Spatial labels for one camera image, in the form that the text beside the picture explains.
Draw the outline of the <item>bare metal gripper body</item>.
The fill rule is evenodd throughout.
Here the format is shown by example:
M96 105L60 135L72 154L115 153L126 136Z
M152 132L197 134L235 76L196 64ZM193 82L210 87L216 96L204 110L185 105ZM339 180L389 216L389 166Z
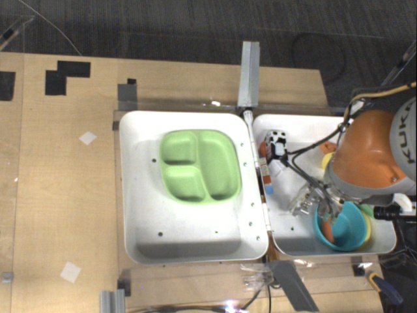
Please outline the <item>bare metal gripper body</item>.
M343 202L328 186L319 181L306 184L306 202L321 210L342 210Z

